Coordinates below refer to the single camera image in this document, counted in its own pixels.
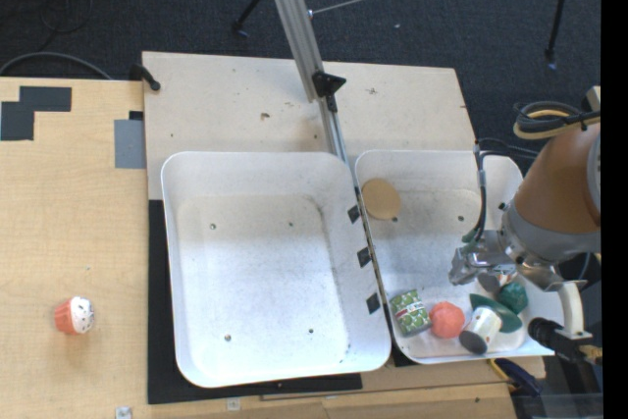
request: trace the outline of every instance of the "green object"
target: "green object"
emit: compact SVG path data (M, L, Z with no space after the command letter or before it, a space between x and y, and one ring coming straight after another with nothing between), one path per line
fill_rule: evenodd
M501 318L500 332L510 334L511 332L516 332L523 326L519 317L502 303L492 300L491 298L484 297L483 295L478 295L477 293L469 294L469 298L471 299L471 306L474 311L476 308L482 306L495 311L499 318Z
M501 287L497 294L497 300L515 314L519 314L528 305L526 289L516 282Z
M432 326L428 310L416 289L396 295L391 299L390 305L392 315L405 336L418 334Z

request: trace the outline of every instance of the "round wooden disc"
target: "round wooden disc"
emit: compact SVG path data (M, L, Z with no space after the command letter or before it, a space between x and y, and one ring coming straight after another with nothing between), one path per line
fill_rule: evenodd
M378 220L390 220L399 214L401 198L396 189L384 179L372 179L362 186L366 212Z

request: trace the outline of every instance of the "gray cable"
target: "gray cable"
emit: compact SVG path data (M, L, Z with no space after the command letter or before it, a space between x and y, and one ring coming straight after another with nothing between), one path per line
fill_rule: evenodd
M101 77L103 77L103 78L105 78L107 80L113 80L113 78L111 76L109 76L107 73L103 72L102 70L100 70L98 67L95 67L91 63L86 62L85 60L82 60L81 58L77 58L76 56L71 56L71 55L63 54L63 53L54 53L54 52L50 52L50 51L41 51L41 52L38 52L38 53L27 53L27 54L23 54L22 56L18 56L17 58L14 58L13 60L10 60L9 62L5 63L0 68L0 76L3 76L7 69L9 69L10 67L13 67L17 63L20 63L20 61L26 60L28 58L34 58L34 57L37 57L37 56L47 56L47 57L53 57L53 58L62 58L62 59L73 61L75 63L80 63L81 65L84 65L85 67L88 67L89 69L93 70L95 73L97 73Z

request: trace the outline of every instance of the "wooden table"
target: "wooden table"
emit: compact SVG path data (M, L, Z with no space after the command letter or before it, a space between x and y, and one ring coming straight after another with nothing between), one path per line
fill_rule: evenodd
M194 72L207 78L207 71L217 69L220 72L213 75L217 80L228 79L226 71L257 73L266 76L263 80L293 65L223 57L173 58L181 60L180 69L189 75L174 71L167 55L144 55L144 64L162 81L165 93L181 77L192 79ZM338 95L350 156L367 143L376 148L383 145L377 137L378 120L368 121L370 126L356 124L358 114L369 107L387 111L392 102L386 96L394 98L410 82L416 93L413 110L421 124L416 125L416 136L399 136L396 141L407 142L406 148L469 147L473 134L454 71L332 63L326 70L360 82L347 85ZM386 79L396 82L397 91L392 82L383 82ZM230 91L238 93L240 84L233 79L231 83ZM131 408L133 419L516 417L506 383L485 360L398 368L390 362L363 374L359 392L147 404L147 200L154 182L151 162L166 155L168 147L158 139L166 132L151 128L159 117L159 107L153 106L145 117L146 145L159 154L149 158L146 168L116 168L114 125L127 120L130 111L144 111L156 96L139 81L1 78L0 102L19 101L21 86L70 87L72 110L35 112L33 140L0 141L3 417L109 419L122 406ZM225 96L224 113L229 114ZM276 132L260 129L261 112L269 114L264 122L270 128L271 121L287 117L294 108L309 114L310 107L316 106L305 103L303 96L296 92L291 99L255 109L255 129L271 136L281 131L279 124ZM401 110L389 123L403 122L399 114L405 105L398 106ZM312 128L319 128L315 115L310 119ZM184 131L185 125L179 128ZM304 150L319 148L322 139L313 134L312 140L302 144ZM94 328L84 336L67 336L54 326L55 306L74 295L89 298L96 313ZM545 374L541 357L517 362L537 377Z

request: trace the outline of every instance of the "green can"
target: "green can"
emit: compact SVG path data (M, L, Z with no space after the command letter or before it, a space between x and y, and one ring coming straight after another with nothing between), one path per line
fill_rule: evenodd
M392 315L405 336L418 334L432 326L428 310L416 289L394 296L390 305Z

